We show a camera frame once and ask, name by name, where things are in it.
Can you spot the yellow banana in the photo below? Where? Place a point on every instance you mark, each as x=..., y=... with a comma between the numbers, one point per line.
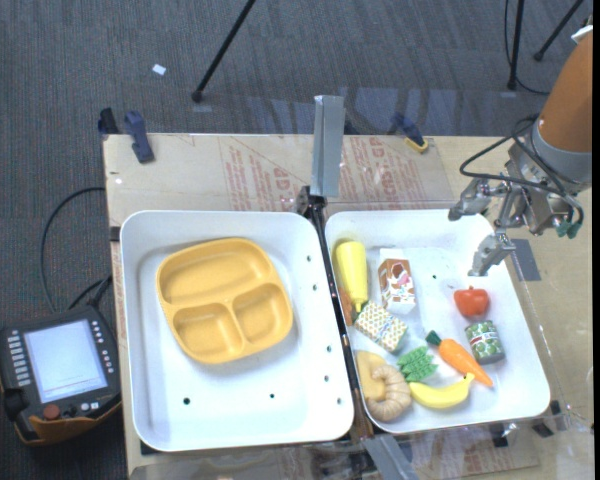
x=440, y=395

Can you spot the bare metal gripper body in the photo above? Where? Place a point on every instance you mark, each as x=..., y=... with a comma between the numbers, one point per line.
x=540, y=203

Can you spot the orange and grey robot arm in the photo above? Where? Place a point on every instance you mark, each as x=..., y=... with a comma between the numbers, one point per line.
x=567, y=103

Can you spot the patterned white box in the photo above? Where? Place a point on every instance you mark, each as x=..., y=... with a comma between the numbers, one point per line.
x=380, y=325

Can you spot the orange carrot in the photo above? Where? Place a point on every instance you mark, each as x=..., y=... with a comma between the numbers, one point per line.
x=457, y=357

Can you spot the white plastic tray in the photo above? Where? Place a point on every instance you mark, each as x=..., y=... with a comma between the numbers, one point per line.
x=260, y=408
x=445, y=238

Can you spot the white and orange carton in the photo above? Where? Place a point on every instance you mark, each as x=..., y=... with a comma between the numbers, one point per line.
x=396, y=283

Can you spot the red bell pepper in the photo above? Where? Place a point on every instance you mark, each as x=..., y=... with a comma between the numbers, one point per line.
x=471, y=302

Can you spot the green pea can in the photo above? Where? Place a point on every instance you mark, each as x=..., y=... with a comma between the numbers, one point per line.
x=485, y=343

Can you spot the yellow divided plate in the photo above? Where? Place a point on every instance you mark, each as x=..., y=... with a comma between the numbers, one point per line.
x=215, y=288

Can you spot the yellow mustard bottle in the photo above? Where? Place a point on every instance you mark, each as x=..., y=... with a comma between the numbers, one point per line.
x=351, y=268

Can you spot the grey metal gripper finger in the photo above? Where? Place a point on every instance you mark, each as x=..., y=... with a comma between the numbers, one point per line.
x=490, y=253
x=472, y=198

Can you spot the brown cardboard board, red print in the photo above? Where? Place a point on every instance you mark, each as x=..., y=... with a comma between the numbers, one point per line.
x=205, y=178

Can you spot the tan croissant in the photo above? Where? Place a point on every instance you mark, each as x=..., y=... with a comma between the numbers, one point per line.
x=395, y=398

